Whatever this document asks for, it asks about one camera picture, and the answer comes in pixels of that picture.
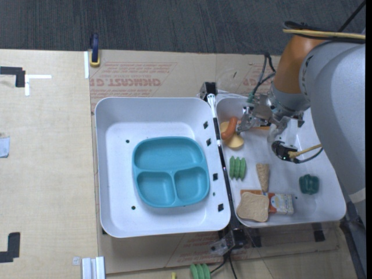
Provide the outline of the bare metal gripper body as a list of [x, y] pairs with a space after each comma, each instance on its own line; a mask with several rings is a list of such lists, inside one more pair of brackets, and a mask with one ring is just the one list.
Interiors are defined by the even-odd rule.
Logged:
[[260, 94], [247, 104], [246, 113], [257, 118], [256, 126], [273, 125], [273, 117], [280, 119], [283, 116], [303, 126], [304, 98], [301, 94]]

